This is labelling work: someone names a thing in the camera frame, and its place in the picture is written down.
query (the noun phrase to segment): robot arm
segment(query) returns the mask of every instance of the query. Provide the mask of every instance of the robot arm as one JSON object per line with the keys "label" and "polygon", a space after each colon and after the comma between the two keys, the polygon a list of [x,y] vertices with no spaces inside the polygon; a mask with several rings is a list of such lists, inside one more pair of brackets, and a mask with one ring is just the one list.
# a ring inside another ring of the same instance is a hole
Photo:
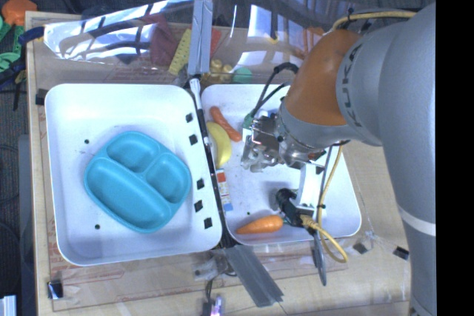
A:
{"label": "robot arm", "polygon": [[435,4],[364,36],[326,34],[278,114],[254,126],[242,155],[253,171],[301,169],[340,141],[383,147],[410,249],[410,314],[436,315]]}

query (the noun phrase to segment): orange carrot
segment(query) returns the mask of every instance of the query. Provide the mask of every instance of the orange carrot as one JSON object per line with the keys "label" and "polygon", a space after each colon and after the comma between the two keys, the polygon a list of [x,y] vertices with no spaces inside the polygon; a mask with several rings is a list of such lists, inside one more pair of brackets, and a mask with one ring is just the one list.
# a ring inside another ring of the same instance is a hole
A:
{"label": "orange carrot", "polygon": [[235,142],[242,141],[242,134],[239,131],[232,128],[232,126],[229,124],[226,118],[222,115],[222,112],[218,107],[212,106],[209,109],[209,112],[210,112],[210,115],[213,117],[214,121],[224,128],[224,130],[227,132],[227,134],[229,135],[232,141],[235,141]]}
{"label": "orange carrot", "polygon": [[280,230],[282,226],[283,219],[280,216],[270,215],[254,220],[241,228],[238,228],[237,233],[240,235],[250,233],[271,233]]}

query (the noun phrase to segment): blue bowl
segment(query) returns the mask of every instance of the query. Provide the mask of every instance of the blue bowl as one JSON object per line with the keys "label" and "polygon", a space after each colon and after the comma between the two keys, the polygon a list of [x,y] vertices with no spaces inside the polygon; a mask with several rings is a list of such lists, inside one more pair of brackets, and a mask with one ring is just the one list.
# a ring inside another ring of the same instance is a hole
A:
{"label": "blue bowl", "polygon": [[141,132],[112,138],[84,172],[87,194],[96,204],[141,233],[165,226],[183,204],[191,183],[187,165]]}

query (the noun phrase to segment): banana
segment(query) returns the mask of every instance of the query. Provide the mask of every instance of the banana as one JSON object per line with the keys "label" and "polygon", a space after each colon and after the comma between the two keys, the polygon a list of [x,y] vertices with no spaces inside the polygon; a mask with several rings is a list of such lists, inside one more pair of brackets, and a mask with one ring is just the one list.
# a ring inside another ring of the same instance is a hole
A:
{"label": "banana", "polygon": [[208,121],[206,126],[211,137],[216,143],[217,152],[214,157],[214,161],[216,164],[216,169],[219,169],[223,164],[230,160],[230,155],[232,154],[232,144],[230,142],[229,135],[219,124],[213,121]]}

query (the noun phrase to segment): yellow cable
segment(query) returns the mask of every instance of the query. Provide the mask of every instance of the yellow cable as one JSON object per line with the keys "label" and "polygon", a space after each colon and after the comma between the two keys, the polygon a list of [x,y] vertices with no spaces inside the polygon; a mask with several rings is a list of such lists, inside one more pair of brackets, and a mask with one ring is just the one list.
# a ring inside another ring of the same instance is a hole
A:
{"label": "yellow cable", "polygon": [[330,235],[325,229],[322,227],[322,205],[324,204],[324,198],[326,197],[327,190],[329,189],[329,185],[331,180],[333,179],[334,173],[336,172],[336,167],[339,163],[339,159],[342,155],[342,147],[339,147],[338,154],[336,156],[336,160],[334,161],[333,169],[327,178],[326,184],[324,185],[323,192],[321,193],[321,197],[318,203],[318,211],[316,214],[317,221],[314,221],[308,215],[300,215],[301,221],[303,222],[303,226],[312,228],[314,230],[319,231],[324,237],[326,237],[336,248],[336,250],[341,254],[342,258],[337,257],[330,251],[329,246],[327,245],[325,239],[321,239],[321,244],[323,245],[324,249],[326,250],[327,254],[336,262],[339,263],[346,263],[347,262],[347,253],[342,249],[341,245],[334,239],[332,235]]}
{"label": "yellow cable", "polygon": [[336,28],[349,21],[349,20],[363,20],[363,19],[377,19],[377,18],[402,18],[409,19],[416,15],[416,12],[412,11],[380,11],[370,13],[356,13],[355,15],[345,16],[337,20],[330,31],[336,30]]}

